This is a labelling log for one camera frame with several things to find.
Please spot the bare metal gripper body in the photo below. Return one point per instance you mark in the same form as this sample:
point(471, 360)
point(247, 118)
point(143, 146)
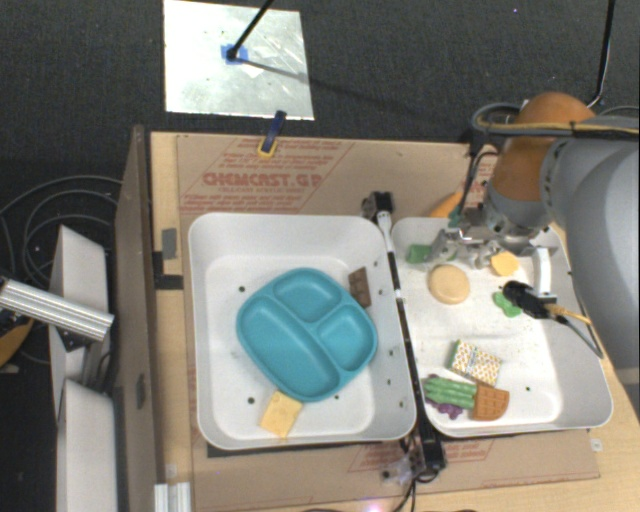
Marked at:
point(492, 231)

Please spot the blue divided plate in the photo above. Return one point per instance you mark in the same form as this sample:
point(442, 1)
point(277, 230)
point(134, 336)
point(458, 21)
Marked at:
point(280, 340)

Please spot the green toy vegetable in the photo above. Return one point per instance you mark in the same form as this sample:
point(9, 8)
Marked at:
point(417, 253)

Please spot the thin black and white rod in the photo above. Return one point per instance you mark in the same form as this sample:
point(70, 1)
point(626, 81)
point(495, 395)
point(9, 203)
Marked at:
point(404, 325)

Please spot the yellow toy food piece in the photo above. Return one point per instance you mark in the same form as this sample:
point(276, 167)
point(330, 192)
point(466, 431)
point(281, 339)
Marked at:
point(505, 264)

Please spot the white plastic tray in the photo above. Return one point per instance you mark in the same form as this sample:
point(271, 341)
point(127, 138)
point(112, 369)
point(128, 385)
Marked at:
point(540, 380)
point(220, 390)

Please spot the brown chocolate bar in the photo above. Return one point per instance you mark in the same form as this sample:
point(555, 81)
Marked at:
point(361, 287)

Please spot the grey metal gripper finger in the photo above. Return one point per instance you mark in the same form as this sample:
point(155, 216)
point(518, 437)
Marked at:
point(442, 244)
point(480, 256)

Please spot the white patterned packet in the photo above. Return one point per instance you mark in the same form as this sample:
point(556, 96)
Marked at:
point(477, 362)

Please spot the black cylinder on white bracket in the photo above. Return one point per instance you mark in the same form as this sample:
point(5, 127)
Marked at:
point(525, 297)

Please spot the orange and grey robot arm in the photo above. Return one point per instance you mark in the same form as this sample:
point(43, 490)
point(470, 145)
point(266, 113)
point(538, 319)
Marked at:
point(595, 200)

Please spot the yellow cheese slice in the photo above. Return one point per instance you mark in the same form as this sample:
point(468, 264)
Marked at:
point(281, 415)

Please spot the purple grapes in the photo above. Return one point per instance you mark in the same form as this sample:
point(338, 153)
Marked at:
point(447, 410)

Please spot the green toy broccoli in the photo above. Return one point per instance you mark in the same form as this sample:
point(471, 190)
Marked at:
point(502, 303)

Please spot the beige round biscuit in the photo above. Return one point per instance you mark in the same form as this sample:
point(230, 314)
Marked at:
point(449, 284)

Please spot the brown cardboard board red print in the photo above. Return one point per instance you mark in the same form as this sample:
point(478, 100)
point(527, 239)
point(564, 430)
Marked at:
point(310, 170)

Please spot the green asparagus bunch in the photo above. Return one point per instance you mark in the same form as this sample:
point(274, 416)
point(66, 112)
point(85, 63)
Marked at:
point(450, 392)

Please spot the brown waffle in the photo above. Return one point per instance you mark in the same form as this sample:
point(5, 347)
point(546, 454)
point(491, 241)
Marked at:
point(491, 402)

